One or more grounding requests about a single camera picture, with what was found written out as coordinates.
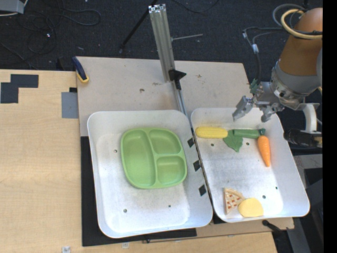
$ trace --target toy pizza slice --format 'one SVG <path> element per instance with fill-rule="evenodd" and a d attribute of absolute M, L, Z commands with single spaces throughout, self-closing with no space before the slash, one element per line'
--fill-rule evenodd
<path fill-rule="evenodd" d="M 229 214 L 245 199 L 245 197 L 238 191 L 231 188 L 223 189 L 223 199 L 225 206 L 225 214 Z"/>

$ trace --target toy carrot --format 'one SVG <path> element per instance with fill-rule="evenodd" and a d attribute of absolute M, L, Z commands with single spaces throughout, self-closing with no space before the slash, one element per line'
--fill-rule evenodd
<path fill-rule="evenodd" d="M 257 144 L 259 146 L 259 151 L 263 158 L 264 163 L 267 167 L 270 166 L 270 143 L 268 137 L 265 135 L 259 136 L 257 139 Z"/>

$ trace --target green tray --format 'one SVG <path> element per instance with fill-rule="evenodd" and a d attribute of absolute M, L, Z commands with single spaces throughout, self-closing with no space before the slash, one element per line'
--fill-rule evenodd
<path fill-rule="evenodd" d="M 180 139 L 168 129 L 136 128 L 124 132 L 121 155 L 125 175 L 137 188 L 172 187 L 187 175 Z"/>

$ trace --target robotic hand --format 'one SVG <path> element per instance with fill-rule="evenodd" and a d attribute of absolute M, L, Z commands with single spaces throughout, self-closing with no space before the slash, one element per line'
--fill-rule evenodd
<path fill-rule="evenodd" d="M 301 18 L 294 29 L 285 17 L 300 13 Z M 307 12 L 291 9 L 281 18 L 282 26 L 290 36 L 283 52 L 272 69 L 270 82 L 251 84 L 252 98 L 243 96 L 232 114 L 234 121 L 246 115 L 255 104 L 263 112 L 262 122 L 285 107 L 303 111 L 306 129 L 292 129 L 284 134 L 289 142 L 306 147 L 322 147 L 322 134 L 316 131 L 316 108 L 318 103 L 304 103 L 306 96 L 322 88 L 322 31 L 323 8 Z"/>

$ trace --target yellow toy corn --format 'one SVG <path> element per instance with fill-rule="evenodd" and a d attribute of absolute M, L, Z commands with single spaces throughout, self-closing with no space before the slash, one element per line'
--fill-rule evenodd
<path fill-rule="evenodd" d="M 199 138 L 223 139 L 227 137 L 228 132 L 223 128 L 217 128 L 213 126 L 200 126 L 196 128 L 195 134 Z"/>

